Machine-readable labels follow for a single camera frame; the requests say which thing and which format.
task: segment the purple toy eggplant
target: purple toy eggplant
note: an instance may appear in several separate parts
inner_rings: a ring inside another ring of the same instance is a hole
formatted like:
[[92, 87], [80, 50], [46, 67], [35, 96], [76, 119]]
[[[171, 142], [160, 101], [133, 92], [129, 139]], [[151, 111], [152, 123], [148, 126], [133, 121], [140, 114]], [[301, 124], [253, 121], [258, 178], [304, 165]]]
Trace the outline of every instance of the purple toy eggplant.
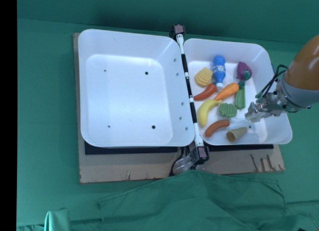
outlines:
[[253, 72], [251, 68], [244, 62], [239, 61], [237, 66], [237, 76], [242, 81], [247, 81], [251, 78]]

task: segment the red chili pepper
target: red chili pepper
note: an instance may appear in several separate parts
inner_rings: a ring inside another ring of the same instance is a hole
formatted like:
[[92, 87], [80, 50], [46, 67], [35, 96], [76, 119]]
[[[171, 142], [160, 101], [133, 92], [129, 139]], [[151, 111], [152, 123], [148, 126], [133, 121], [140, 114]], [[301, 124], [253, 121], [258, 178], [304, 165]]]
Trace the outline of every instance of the red chili pepper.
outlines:
[[202, 93], [194, 96], [193, 98], [196, 101], [206, 99], [209, 96], [211, 96], [216, 90], [217, 90], [216, 85], [213, 83], [210, 83], [207, 85], [206, 89]]

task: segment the green wall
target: green wall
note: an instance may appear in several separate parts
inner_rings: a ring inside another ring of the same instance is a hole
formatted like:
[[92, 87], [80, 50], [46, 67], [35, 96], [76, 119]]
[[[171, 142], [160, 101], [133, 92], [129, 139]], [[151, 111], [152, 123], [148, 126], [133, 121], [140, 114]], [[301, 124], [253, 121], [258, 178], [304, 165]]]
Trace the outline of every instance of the green wall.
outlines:
[[17, 16], [296, 43], [319, 32], [319, 0], [17, 0]]

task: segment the blue bottle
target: blue bottle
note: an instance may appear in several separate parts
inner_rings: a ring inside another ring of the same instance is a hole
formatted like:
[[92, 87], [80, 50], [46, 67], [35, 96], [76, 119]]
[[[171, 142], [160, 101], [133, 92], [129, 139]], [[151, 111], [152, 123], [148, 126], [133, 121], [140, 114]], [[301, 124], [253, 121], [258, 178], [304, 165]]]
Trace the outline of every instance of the blue bottle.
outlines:
[[223, 80], [226, 75], [225, 58], [223, 56], [215, 56], [213, 59], [213, 77], [216, 81], [217, 90], [220, 91], [224, 88]]

